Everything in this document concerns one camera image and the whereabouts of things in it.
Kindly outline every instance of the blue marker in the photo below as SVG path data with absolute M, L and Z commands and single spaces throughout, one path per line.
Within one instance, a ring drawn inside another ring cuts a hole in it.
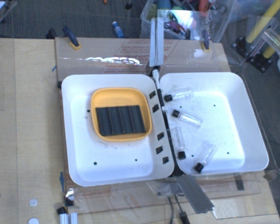
M 123 34 L 121 27 L 119 25 L 117 25 L 117 22 L 114 21 L 112 23 L 112 25 L 114 26 L 114 32 L 116 33 L 118 38 L 125 38 L 125 35 Z

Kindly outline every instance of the yellow pole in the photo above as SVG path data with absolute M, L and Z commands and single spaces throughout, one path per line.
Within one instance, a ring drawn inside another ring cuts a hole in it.
M 268 47 L 263 53 L 262 55 L 264 56 L 264 58 L 268 59 L 270 58 L 273 54 L 275 53 L 275 50 L 272 47 Z
M 267 9 L 267 11 L 263 14 L 261 19 L 256 23 L 255 27 L 253 27 L 250 34 L 246 37 L 246 41 L 248 43 L 252 43 L 255 38 L 259 35 L 261 30 L 268 24 L 268 22 L 275 16 L 275 14 L 280 9 L 280 0 L 275 0 L 272 5 Z

